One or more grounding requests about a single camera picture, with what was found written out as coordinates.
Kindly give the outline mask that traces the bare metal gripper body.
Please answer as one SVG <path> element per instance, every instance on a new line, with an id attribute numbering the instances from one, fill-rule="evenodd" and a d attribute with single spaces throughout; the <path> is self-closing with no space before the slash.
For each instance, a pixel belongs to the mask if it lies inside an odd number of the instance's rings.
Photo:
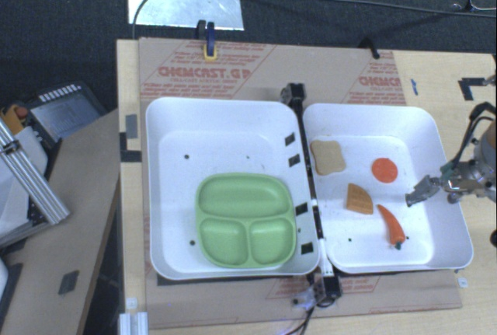
<path id="1" fill-rule="evenodd" d="M 456 165 L 448 162 L 440 172 L 440 185 L 447 192 L 451 204 L 458 203 L 467 195 L 486 197 L 495 202 L 495 168 L 482 159 L 470 159 Z"/>

